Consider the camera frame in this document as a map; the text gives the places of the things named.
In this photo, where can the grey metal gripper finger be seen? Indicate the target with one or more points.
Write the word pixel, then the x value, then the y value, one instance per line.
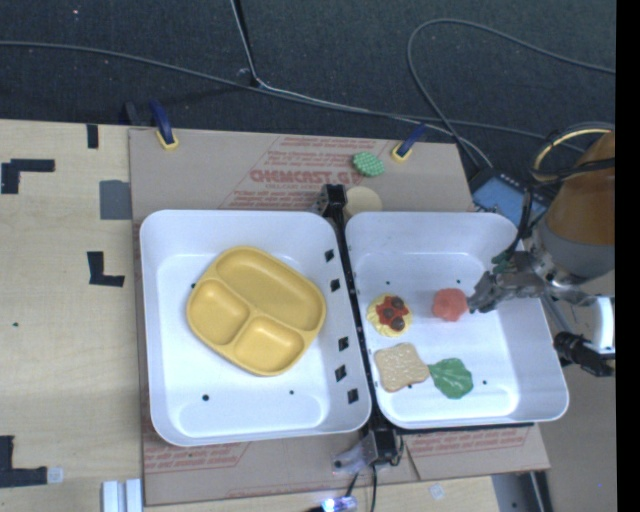
pixel 491 303
pixel 481 291

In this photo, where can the yellow divided plate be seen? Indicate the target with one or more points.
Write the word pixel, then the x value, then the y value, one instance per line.
pixel 255 310

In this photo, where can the white plastic tray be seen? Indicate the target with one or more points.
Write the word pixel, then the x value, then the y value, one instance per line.
pixel 500 350
pixel 240 410

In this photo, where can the green checked toy piece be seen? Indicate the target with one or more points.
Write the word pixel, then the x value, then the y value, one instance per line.
pixel 369 164

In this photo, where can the tan bread slice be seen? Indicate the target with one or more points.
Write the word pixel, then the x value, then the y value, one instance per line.
pixel 400 367

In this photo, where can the brown cardboard board red print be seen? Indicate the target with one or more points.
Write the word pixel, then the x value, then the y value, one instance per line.
pixel 225 170

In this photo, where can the green lettuce leaf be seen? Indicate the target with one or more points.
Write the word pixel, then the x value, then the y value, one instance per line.
pixel 452 378

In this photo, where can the yellow spaghetti with meatballs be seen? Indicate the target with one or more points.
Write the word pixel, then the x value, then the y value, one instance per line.
pixel 390 315

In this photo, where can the black cylinder on white bracket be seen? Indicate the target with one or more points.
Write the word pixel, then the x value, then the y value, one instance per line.
pixel 580 350

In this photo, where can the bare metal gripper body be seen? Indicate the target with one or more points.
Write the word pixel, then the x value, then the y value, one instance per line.
pixel 525 277

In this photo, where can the orange-red round toy tomato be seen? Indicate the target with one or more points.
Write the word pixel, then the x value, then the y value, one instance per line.
pixel 450 303

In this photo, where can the pale beige round disc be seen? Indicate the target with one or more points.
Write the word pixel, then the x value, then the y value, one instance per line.
pixel 367 201

